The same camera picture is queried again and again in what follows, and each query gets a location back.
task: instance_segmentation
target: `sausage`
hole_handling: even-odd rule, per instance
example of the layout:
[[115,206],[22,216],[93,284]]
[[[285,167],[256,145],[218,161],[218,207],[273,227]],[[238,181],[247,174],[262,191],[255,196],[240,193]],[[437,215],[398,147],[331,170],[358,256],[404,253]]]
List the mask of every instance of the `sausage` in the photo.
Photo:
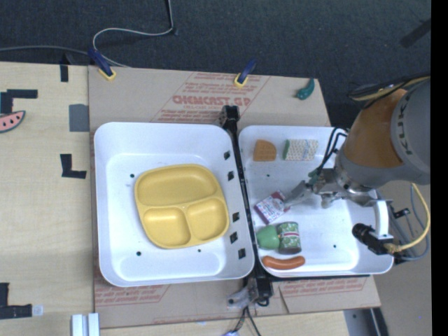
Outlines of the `sausage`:
[[289,270],[304,265],[305,258],[303,256],[296,256],[291,259],[276,259],[266,255],[263,257],[262,263],[264,266],[271,267],[272,269]]

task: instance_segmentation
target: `yellow plate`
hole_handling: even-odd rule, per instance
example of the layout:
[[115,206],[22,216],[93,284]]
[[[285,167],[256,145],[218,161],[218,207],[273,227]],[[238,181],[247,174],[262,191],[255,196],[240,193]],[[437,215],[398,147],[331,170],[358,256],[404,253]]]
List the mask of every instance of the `yellow plate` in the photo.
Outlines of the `yellow plate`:
[[134,195],[146,235],[162,248],[211,242],[229,228],[223,191],[213,173],[201,165],[146,171],[137,179]]

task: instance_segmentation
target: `pink watermelon slice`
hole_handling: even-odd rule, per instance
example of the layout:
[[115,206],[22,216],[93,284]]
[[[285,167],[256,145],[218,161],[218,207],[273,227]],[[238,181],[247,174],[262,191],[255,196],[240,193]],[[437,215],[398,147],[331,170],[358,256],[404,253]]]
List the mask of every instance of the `pink watermelon slice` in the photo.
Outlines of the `pink watermelon slice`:
[[16,128],[23,121],[24,117],[25,111],[0,115],[0,133],[11,131],[13,128]]

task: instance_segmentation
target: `white tray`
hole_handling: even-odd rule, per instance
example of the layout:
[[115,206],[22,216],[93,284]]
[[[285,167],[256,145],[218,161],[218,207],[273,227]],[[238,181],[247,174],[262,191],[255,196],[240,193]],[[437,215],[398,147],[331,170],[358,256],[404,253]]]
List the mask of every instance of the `white tray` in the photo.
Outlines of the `white tray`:
[[[94,136],[99,266],[116,286],[240,279],[255,258],[229,135],[214,125],[111,122]],[[230,226],[198,246],[159,248],[147,238],[134,201],[138,176],[158,167],[199,164],[223,190]]]
[[[308,173],[323,159],[332,128],[330,127],[284,127],[249,126],[239,135],[239,147],[243,160],[248,200],[255,231],[265,226],[253,206],[280,189],[289,193],[301,181],[308,181]],[[256,140],[272,142],[277,149],[273,162],[254,162],[253,151]],[[282,159],[287,139],[315,139],[318,149],[314,160],[308,162]],[[332,167],[334,158],[325,167]],[[265,268],[270,274],[286,277],[329,277],[360,274],[381,274],[393,264],[390,255],[375,255],[361,244],[351,233],[357,223],[375,226],[373,208],[361,207],[351,201],[338,200],[329,209],[321,207],[321,198],[312,195],[302,204],[276,219],[273,224],[295,221],[299,224],[302,252],[306,263],[292,270]],[[266,255],[275,258],[291,258],[276,251],[258,249],[259,258]]]

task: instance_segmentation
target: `cardboard box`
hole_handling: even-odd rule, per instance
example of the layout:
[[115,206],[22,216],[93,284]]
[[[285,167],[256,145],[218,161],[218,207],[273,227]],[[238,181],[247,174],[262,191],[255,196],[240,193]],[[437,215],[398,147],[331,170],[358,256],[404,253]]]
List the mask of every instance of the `cardboard box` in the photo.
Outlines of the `cardboard box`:
[[[306,100],[295,97],[307,78],[249,76],[247,85],[233,85],[234,75],[192,71],[115,68],[107,81],[89,67],[91,141],[107,122],[214,123],[224,105],[239,107],[239,129],[249,125],[329,126],[319,82]],[[91,144],[92,217],[95,216],[95,164]],[[95,266],[95,311],[101,327],[152,325],[233,319],[226,297],[241,289],[242,280],[118,288],[108,284]],[[267,307],[259,316],[378,307],[373,278],[312,279],[274,283]]]

